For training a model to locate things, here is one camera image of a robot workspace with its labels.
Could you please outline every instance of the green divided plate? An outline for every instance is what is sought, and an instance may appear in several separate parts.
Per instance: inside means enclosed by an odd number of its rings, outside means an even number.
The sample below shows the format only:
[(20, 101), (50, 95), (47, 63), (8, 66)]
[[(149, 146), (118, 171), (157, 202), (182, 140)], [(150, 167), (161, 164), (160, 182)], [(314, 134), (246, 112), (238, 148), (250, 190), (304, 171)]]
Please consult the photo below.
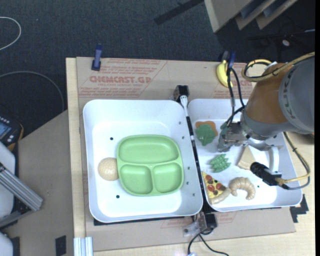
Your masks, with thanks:
[(167, 136), (125, 137), (118, 144), (116, 161), (121, 185), (135, 196), (170, 194), (184, 181), (179, 147)]

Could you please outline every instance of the toy banana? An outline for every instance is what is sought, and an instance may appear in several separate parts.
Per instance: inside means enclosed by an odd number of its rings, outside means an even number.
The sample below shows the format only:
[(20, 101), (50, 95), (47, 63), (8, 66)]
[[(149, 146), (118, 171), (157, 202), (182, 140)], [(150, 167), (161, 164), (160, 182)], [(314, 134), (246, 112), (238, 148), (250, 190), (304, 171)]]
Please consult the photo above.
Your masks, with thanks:
[(216, 74), (220, 83), (228, 88), (228, 76), (227, 76), (227, 61), (223, 60), (217, 67), (216, 67)]

